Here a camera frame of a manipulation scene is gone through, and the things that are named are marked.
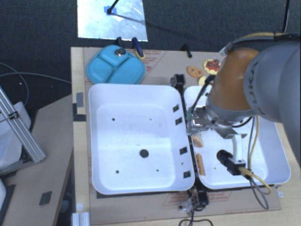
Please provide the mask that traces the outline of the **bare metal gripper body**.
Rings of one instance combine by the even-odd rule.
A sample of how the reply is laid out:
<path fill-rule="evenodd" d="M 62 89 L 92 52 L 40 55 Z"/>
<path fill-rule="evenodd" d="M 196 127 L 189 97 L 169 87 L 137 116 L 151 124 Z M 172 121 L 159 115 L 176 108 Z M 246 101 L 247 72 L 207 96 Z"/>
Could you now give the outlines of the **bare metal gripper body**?
<path fill-rule="evenodd" d="M 232 122 L 219 118 L 208 106 L 197 107 L 187 111 L 187 135 L 199 135 L 203 131 L 214 130 L 220 136 L 234 136 Z"/>

